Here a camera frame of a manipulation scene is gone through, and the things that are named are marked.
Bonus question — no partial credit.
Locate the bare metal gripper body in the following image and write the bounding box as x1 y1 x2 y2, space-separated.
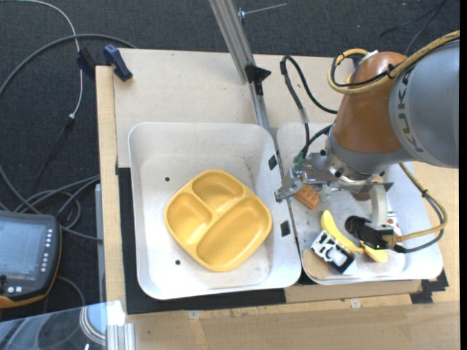
290 150 394 195

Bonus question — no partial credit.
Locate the orange biscuit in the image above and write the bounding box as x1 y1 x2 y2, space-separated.
293 184 321 211

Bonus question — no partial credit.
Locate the yellow banana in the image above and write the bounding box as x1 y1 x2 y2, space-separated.
320 209 389 264

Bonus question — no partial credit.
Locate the black and white carton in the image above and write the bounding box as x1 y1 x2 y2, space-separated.
309 229 356 275

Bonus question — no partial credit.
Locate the white packet with red print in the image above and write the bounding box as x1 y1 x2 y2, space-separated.
385 211 403 238

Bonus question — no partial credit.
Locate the brown round disc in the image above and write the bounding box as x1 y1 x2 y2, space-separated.
302 248 331 281

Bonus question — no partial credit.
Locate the yellow divided plate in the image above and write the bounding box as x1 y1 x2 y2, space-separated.
163 169 274 273

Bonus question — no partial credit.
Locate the white plastic tray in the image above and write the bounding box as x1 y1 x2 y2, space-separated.
276 122 444 287
127 121 303 301

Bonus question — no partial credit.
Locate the pale wood board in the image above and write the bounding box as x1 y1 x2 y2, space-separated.
112 48 460 305

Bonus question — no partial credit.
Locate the black cylinder on white bracket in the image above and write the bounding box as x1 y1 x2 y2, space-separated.
344 182 398 250

